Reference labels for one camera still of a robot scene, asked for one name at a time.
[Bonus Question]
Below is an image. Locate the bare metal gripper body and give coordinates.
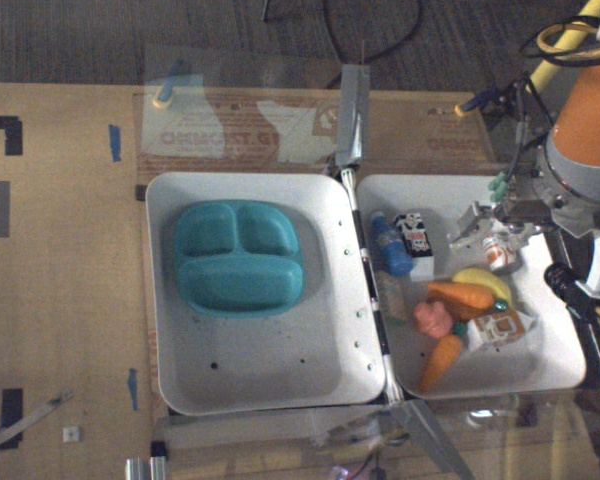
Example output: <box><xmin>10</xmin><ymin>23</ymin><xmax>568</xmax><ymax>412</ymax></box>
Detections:
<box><xmin>493</xmin><ymin>173</ymin><xmax>565</xmax><ymax>230</ymax></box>

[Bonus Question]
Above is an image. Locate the orange and white can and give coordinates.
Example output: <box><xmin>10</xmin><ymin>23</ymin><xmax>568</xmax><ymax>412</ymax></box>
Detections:
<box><xmin>480</xmin><ymin>233</ymin><xmax>519</xmax><ymax>273</ymax></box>

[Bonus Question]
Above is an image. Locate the yellow banana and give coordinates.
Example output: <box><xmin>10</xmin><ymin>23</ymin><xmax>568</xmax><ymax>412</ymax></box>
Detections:
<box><xmin>451</xmin><ymin>266</ymin><xmax>514</xmax><ymax>305</ymax></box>

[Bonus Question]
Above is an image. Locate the black and white carton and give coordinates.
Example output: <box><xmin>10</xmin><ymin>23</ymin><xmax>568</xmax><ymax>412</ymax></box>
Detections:
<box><xmin>393</xmin><ymin>211</ymin><xmax>436</xmax><ymax>283</ymax></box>

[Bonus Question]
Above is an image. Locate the orange carrot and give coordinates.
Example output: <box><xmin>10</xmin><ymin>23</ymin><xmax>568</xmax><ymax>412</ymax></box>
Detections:
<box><xmin>419</xmin><ymin>321</ymin><xmax>469</xmax><ymax>394</ymax></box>
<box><xmin>426</xmin><ymin>280</ymin><xmax>509</xmax><ymax>313</ymax></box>

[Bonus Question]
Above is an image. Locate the blue bottle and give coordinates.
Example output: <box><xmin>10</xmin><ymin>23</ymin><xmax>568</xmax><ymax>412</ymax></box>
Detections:
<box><xmin>368</xmin><ymin>210</ymin><xmax>415</xmax><ymax>278</ymax></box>

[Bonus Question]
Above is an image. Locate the orange and white carton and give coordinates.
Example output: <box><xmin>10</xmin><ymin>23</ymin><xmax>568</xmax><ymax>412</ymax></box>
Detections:
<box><xmin>465</xmin><ymin>308</ymin><xmax>537</xmax><ymax>353</ymax></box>

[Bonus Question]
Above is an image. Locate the pink toy meat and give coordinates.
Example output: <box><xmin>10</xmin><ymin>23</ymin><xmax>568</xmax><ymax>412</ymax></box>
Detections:
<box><xmin>412</xmin><ymin>299</ymin><xmax>455</xmax><ymax>340</ymax></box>

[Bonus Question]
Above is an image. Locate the brown cardboard board red print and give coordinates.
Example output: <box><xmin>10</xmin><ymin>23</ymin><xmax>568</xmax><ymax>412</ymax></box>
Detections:
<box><xmin>132</xmin><ymin>86</ymin><xmax>502</xmax><ymax>422</ymax></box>

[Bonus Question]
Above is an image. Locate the white plastic tray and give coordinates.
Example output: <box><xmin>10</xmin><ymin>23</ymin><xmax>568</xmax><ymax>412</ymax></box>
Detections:
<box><xmin>144</xmin><ymin>171</ymin><xmax>388</xmax><ymax>417</ymax></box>
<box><xmin>354</xmin><ymin>173</ymin><xmax>588</xmax><ymax>401</ymax></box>

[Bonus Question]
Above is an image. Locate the green divided plate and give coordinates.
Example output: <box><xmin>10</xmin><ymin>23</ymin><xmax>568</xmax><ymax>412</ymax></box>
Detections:
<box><xmin>172</xmin><ymin>198</ymin><xmax>306</xmax><ymax>319</ymax></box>

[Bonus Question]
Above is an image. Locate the black cylinder on white bracket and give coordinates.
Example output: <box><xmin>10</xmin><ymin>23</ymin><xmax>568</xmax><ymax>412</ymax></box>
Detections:
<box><xmin>543</xmin><ymin>231</ymin><xmax>600</xmax><ymax>325</ymax></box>

